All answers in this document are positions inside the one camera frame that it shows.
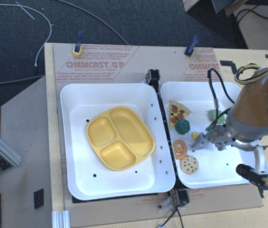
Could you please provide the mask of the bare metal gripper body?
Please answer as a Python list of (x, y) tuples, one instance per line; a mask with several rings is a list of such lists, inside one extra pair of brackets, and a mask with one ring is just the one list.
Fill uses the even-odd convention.
[(243, 142), (238, 140), (237, 133), (232, 127), (226, 124), (219, 124), (212, 130), (209, 140), (215, 145), (215, 143), (225, 143), (232, 147), (240, 147)]

